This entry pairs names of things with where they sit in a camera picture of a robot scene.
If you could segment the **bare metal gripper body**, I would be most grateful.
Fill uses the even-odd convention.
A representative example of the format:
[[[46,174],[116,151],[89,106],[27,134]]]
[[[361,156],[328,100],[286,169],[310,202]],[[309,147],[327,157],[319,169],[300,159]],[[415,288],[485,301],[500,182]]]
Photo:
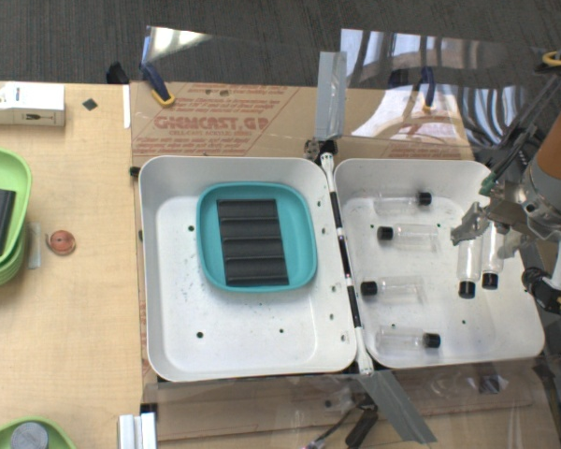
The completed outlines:
[[[561,240],[561,184],[505,181],[490,195],[487,217],[542,240]]]

